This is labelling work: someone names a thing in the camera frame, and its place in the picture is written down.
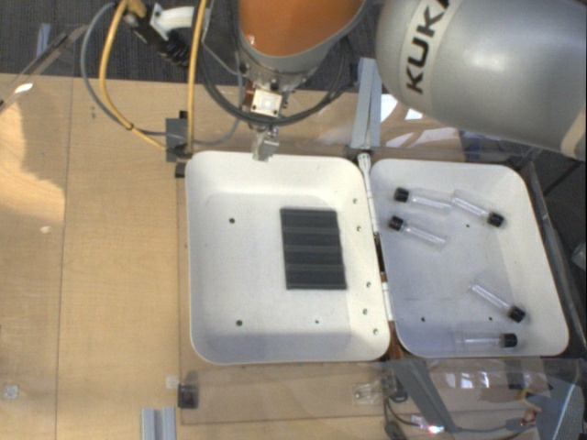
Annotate black cylinder on white bracket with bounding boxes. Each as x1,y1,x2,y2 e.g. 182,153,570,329
129,4,197,69

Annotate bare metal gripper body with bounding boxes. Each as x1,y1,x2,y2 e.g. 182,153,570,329
243,73,307,119

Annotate clear vial with black cap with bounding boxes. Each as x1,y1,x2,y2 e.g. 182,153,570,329
449,189,506,229
393,186,455,213
468,282,527,325
452,331,520,354
387,214,449,252

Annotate dark grey ribbed foam holder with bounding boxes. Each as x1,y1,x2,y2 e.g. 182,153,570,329
279,206,349,292

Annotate white plastic tray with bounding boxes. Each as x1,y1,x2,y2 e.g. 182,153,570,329
368,158,571,359
183,149,393,367

